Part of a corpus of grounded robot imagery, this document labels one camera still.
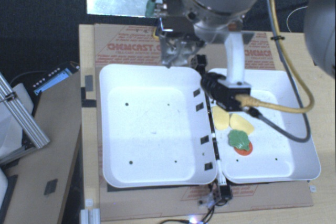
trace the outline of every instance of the white tray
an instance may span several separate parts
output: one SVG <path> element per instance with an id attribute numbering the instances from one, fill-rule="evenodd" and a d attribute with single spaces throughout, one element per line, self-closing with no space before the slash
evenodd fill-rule
<path id="1" fill-rule="evenodd" d="M 225 75 L 226 69 L 212 69 Z M 251 95 L 263 101 L 298 107 L 289 79 L 283 71 L 246 70 L 245 81 L 252 85 Z M 306 128 L 301 114 L 283 113 L 258 108 L 268 119 L 297 137 L 306 137 Z M 244 112 L 238 112 L 247 119 L 255 130 L 249 139 L 253 151 L 241 156 L 228 144 L 230 128 L 218 131 L 216 137 L 227 179 L 235 183 L 260 183 L 289 180 L 309 180 L 319 176 L 321 166 L 312 138 L 306 143 L 287 139 L 264 122 Z"/>
<path id="2" fill-rule="evenodd" d="M 108 65 L 101 70 L 103 174 L 110 185 L 199 185 L 215 179 L 200 80 L 185 67 Z"/>

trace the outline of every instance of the white cable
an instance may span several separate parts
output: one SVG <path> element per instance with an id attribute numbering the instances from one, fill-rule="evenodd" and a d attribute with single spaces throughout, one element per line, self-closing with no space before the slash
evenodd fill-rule
<path id="1" fill-rule="evenodd" d="M 296 9 L 294 9 L 294 10 L 287 16 L 287 19 L 286 19 L 286 25 L 287 25 L 287 29 L 288 29 L 288 31 L 290 31 L 290 32 L 292 33 L 292 31 L 291 31 L 291 29 L 289 28 L 289 25 L 288 25 L 289 17 L 292 16 L 292 14 L 295 13 L 295 12 L 297 12 L 298 10 L 300 10 L 300 9 L 304 9 L 304 8 L 307 8 L 307 7 L 308 7 L 308 6 L 304 6 L 304 7 L 296 8 Z"/>

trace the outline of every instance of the cardboard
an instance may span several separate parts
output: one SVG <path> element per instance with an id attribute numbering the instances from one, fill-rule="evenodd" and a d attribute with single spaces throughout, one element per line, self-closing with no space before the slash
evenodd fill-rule
<path id="1" fill-rule="evenodd" d="M 95 25 L 97 130 L 101 221 L 204 214 L 199 200 L 209 194 L 208 186 L 151 187 L 117 189 L 108 186 L 102 174 L 101 115 L 99 72 L 109 63 L 159 65 L 160 46 L 150 26 Z M 210 45 L 207 69 L 225 68 L 225 49 Z M 245 47 L 246 68 L 274 70 L 266 33 L 256 33 Z M 232 186 L 233 199 L 216 212 L 264 210 L 312 206 L 307 182 L 279 182 Z"/>

